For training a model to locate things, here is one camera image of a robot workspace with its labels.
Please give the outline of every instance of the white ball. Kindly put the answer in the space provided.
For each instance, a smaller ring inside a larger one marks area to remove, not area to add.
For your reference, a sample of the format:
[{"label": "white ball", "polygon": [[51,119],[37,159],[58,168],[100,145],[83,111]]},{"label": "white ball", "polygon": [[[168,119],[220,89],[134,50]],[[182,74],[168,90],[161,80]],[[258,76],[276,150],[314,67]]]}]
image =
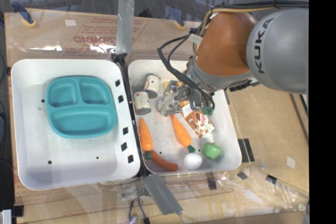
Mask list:
[{"label": "white ball", "polygon": [[184,164],[189,170],[195,170],[201,166],[202,156],[198,153],[188,153],[184,157]]}]

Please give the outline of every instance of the white sticker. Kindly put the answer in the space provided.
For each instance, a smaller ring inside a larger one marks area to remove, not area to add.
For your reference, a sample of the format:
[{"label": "white sticker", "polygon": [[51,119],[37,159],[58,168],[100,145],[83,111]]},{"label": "white sticker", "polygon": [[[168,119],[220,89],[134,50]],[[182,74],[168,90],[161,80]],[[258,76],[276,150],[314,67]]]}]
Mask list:
[{"label": "white sticker", "polygon": [[76,26],[76,21],[75,20],[65,20],[65,25],[66,26]]},{"label": "white sticker", "polygon": [[291,157],[287,157],[287,162],[286,162],[287,166],[289,166],[290,168],[295,169],[295,160],[292,159]]}]

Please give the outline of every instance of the teal plate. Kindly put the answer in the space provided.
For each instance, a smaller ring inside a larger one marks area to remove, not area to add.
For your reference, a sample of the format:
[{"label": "teal plate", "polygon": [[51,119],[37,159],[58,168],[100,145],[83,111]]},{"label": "teal plate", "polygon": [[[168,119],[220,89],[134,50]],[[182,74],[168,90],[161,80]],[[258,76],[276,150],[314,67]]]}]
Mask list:
[{"label": "teal plate", "polygon": [[116,105],[108,85],[90,76],[53,80],[46,94],[51,128],[66,138],[89,138],[109,133],[117,123]]}]

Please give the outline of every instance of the green apple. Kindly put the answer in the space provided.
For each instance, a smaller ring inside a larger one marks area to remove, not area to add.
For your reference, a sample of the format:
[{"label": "green apple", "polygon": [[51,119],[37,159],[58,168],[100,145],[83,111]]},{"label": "green apple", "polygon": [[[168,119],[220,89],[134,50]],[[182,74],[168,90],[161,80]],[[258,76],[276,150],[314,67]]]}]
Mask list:
[{"label": "green apple", "polygon": [[222,152],[220,147],[213,143],[205,143],[203,145],[202,151],[203,151],[203,155],[209,159],[217,158]]}]

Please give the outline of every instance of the sausage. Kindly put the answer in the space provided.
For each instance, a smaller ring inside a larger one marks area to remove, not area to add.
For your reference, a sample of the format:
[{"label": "sausage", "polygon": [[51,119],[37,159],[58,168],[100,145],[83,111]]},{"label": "sausage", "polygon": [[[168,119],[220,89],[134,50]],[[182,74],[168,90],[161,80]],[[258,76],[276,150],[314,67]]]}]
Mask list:
[{"label": "sausage", "polygon": [[163,158],[161,158],[154,150],[151,150],[151,155],[152,155],[152,161],[154,161],[157,165],[159,165],[160,167],[168,171],[173,172],[179,168],[179,166],[176,163],[170,163],[164,160]]}]

